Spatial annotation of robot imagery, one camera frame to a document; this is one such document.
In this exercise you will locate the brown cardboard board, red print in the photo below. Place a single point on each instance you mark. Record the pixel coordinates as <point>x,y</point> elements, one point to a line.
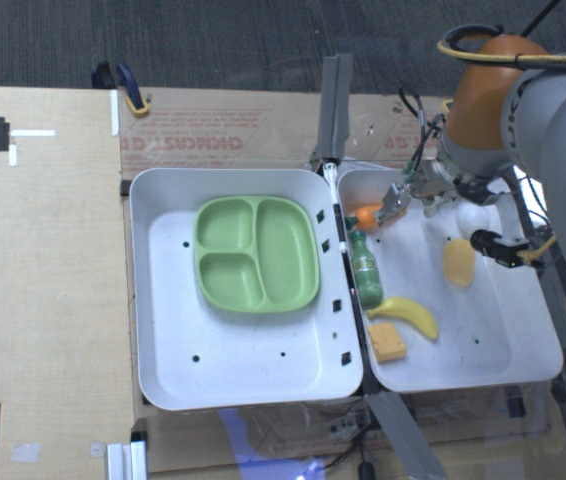
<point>263,128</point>

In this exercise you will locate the yellow banana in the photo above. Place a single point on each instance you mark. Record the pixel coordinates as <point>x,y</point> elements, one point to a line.
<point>410,310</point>

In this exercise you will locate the white plastic tray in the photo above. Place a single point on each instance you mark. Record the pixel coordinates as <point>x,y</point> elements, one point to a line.
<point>243,358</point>
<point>473,333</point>

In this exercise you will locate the pale yellow flat chip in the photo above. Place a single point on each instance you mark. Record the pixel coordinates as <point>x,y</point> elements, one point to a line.
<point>459,263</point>

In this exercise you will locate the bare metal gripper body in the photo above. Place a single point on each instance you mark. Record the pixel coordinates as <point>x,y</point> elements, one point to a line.
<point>433,184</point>

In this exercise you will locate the green plastic bottle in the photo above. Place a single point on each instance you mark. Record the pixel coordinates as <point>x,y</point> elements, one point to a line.
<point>367,273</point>

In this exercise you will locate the black cylinder on white bracket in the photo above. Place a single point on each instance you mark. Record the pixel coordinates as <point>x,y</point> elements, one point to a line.
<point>498,248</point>

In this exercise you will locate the orange carrot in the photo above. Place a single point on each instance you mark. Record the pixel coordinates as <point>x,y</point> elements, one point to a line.
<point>365,216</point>

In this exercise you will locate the green divided plate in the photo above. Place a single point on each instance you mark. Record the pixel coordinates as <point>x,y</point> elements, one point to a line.
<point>283,248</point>

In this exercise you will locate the yellow cheese block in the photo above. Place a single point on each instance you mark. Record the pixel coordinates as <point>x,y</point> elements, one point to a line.
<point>387,343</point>

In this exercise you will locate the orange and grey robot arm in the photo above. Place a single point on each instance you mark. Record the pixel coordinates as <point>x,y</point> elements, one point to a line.
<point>538,118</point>

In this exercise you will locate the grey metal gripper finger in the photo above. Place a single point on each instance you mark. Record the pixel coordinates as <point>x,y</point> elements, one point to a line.
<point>394,202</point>
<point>434,208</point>

